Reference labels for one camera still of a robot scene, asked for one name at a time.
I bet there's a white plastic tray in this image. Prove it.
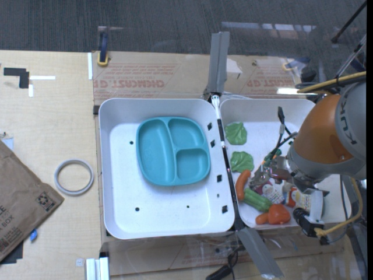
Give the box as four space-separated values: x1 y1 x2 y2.
98 97 236 240
219 97 354 230

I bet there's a white tape ring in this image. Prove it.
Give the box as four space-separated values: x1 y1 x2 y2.
54 159 95 197

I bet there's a white pouch purple print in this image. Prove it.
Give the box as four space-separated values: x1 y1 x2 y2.
252 178 286 205

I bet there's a brown cardboard board red print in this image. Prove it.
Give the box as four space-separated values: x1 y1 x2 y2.
92 50 352 277

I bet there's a black cylinder on white bracket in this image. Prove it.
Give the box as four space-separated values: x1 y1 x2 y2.
292 185 326 238

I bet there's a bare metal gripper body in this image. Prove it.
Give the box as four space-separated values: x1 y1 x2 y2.
265 155 293 184

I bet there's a green lettuce leaf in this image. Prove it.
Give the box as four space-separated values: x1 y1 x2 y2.
224 121 248 146
230 150 255 174

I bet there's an orange sausage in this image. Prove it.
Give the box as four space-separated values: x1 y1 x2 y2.
235 169 252 202

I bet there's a green celery stalk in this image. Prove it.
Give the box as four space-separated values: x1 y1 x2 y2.
242 187 273 214

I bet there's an orange carrot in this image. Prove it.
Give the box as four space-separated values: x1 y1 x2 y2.
255 212 270 226

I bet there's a white pouch red print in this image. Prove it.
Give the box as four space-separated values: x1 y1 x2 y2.
281 181 312 213

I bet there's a brown paper envelope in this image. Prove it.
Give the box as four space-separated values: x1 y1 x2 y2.
0 138 65 264

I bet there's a blue divided plate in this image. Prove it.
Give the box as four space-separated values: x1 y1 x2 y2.
135 116 212 187

